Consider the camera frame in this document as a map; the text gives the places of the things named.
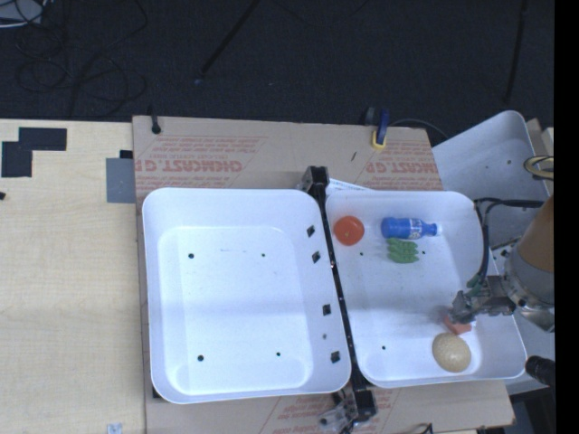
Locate black cylinder on white bracket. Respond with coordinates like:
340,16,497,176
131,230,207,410
524,354,555,386

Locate brown cardboard board red print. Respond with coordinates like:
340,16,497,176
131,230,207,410
131,115,517,434

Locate cream egg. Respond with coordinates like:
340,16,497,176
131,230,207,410
431,331,473,373

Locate blue plastic bottle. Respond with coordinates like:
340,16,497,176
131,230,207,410
380,216,443,241

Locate green pea pods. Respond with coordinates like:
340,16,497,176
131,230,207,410
386,237,420,265

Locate thin black rod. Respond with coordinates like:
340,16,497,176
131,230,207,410
313,184,368,396

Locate white plastic tray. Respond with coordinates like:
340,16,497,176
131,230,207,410
141,186,353,406
324,189,528,390

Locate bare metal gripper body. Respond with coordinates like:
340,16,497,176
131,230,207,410
470,276,555,334

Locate salmon pink block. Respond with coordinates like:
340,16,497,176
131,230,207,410
441,311,474,336

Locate orange round toy fruit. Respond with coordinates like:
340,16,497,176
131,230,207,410
333,215,366,247

